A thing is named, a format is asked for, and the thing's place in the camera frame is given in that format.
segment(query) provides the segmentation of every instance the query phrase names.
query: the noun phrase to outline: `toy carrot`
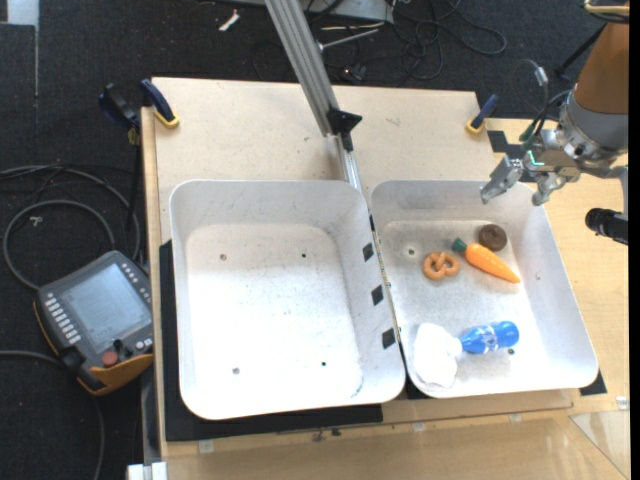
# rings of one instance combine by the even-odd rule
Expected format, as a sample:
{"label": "toy carrot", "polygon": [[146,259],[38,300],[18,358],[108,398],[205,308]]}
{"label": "toy carrot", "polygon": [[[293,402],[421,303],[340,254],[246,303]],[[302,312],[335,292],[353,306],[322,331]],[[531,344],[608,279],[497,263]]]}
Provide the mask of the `toy carrot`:
{"label": "toy carrot", "polygon": [[506,279],[512,283],[519,283],[520,278],[511,270],[498,255],[479,243],[465,244],[460,238],[453,241],[452,249],[464,254],[466,260],[489,274]]}

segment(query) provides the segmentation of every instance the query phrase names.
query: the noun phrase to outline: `metal bracket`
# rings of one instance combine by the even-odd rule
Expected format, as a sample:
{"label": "metal bracket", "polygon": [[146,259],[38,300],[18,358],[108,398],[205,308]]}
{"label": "metal bracket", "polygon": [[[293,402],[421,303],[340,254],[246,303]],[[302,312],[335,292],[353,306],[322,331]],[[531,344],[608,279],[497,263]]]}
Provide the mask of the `metal bracket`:
{"label": "metal bracket", "polygon": [[334,135],[338,135],[342,138],[342,145],[347,151],[353,151],[353,141],[351,140],[351,130],[362,121],[362,116],[345,112],[344,110],[338,110],[337,108],[330,108],[327,112],[327,119],[331,125],[331,130]]}

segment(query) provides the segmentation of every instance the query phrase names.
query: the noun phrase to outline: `aluminum rod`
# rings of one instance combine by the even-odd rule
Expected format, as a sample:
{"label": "aluminum rod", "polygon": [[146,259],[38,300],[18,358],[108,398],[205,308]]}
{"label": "aluminum rod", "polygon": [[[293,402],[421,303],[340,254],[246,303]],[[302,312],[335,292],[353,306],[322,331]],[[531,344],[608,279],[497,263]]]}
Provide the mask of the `aluminum rod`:
{"label": "aluminum rod", "polygon": [[378,29],[374,28],[373,30],[368,30],[367,32],[356,34],[355,36],[343,37],[342,39],[337,39],[335,41],[331,41],[330,43],[324,43],[324,44],[317,43],[317,44],[318,44],[318,47],[320,48],[320,51],[322,52],[327,48],[331,48],[332,46],[338,46],[339,44],[348,43],[350,41],[357,41],[358,39],[362,39],[363,37],[370,36],[372,34],[375,34],[376,32],[378,32]]}
{"label": "aluminum rod", "polygon": [[[339,110],[338,101],[300,1],[264,1],[320,131],[325,136],[335,136],[327,114],[330,109]],[[361,191],[353,152],[344,148],[341,137],[336,137],[336,143],[345,180]]]}

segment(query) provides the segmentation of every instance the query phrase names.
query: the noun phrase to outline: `tan wooden surface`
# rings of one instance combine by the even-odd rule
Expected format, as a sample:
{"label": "tan wooden surface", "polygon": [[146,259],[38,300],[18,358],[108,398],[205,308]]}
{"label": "tan wooden surface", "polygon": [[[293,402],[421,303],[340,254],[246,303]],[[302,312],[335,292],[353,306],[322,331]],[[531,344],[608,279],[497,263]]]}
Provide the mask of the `tan wooden surface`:
{"label": "tan wooden surface", "polygon": [[[181,117],[179,135],[156,125],[148,109],[142,112],[154,332],[157,350],[161,350],[159,277],[155,267],[158,246],[170,237],[167,202],[177,183],[199,177],[246,177],[242,170],[238,171],[237,163],[239,151],[248,144],[259,144],[248,160],[252,172],[257,173],[254,179],[298,179],[300,172],[308,172],[304,171],[308,164],[316,168],[313,172],[317,175],[312,177],[331,179],[340,173],[335,169],[335,158],[326,155],[331,145],[314,136],[319,132],[315,131],[315,122],[299,88],[278,84],[267,108],[252,113],[255,119],[249,121],[253,122],[238,123],[233,116],[241,112],[246,115],[247,107],[256,98],[261,101],[261,94],[263,98],[264,94],[273,94],[261,93],[265,84],[176,79],[154,82],[172,104],[182,104],[174,106]],[[202,92],[198,92],[212,84],[217,85],[213,91],[216,101],[202,98]],[[220,100],[221,91],[228,97],[224,101]],[[464,123],[478,111],[473,93],[402,91],[336,88],[342,108],[365,117],[377,116],[369,121],[363,119],[360,135],[354,131],[365,195],[385,176],[406,179],[407,172],[424,173],[423,178],[488,176],[500,155],[491,152],[485,130],[478,136],[463,130]],[[282,120],[280,105],[293,106],[288,115],[295,117]],[[273,122],[255,122],[264,115],[273,118]],[[517,140],[524,126],[526,122],[518,120],[492,119],[487,123],[488,129],[504,131],[510,141]],[[225,143],[221,136],[231,127],[235,127],[234,133],[247,135],[247,142]],[[295,136],[294,158],[277,156],[280,153],[276,152],[276,159],[269,161],[274,151],[269,149],[268,141],[262,140],[269,134],[283,140]],[[391,140],[395,146],[407,147],[389,149]],[[222,154],[215,148],[220,141],[226,146]],[[417,149],[418,154],[412,154],[408,146]],[[342,428],[339,436],[325,431],[239,436],[207,443],[161,439],[160,452],[168,463],[169,478],[293,479],[324,477],[326,473],[340,478],[411,479],[425,478],[425,471],[444,479],[514,475],[540,478],[542,474],[559,479],[624,478],[602,452],[602,446],[594,445],[571,419],[595,413],[606,419],[607,412],[618,411],[617,396],[630,396],[628,249],[608,238],[594,236],[584,224],[586,212],[593,207],[622,208],[620,184],[583,176],[578,183],[553,193],[545,207],[608,393],[585,397],[578,390],[558,390],[417,401],[399,397],[383,404],[383,424]],[[155,375],[162,436],[161,357],[156,358]],[[623,436],[619,441],[614,446],[624,448],[630,439]],[[212,448],[213,453],[203,453]],[[494,457],[494,464],[478,471],[477,464],[488,458],[491,463],[490,457]]]}

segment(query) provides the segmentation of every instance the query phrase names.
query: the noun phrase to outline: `white cloth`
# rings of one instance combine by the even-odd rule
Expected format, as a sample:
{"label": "white cloth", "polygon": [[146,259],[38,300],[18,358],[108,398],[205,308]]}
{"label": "white cloth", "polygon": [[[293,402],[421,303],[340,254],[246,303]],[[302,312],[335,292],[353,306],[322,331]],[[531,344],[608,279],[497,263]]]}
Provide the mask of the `white cloth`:
{"label": "white cloth", "polygon": [[413,366],[430,390],[450,388],[458,372],[457,356],[462,343],[443,327],[424,323],[418,327],[413,345]]}

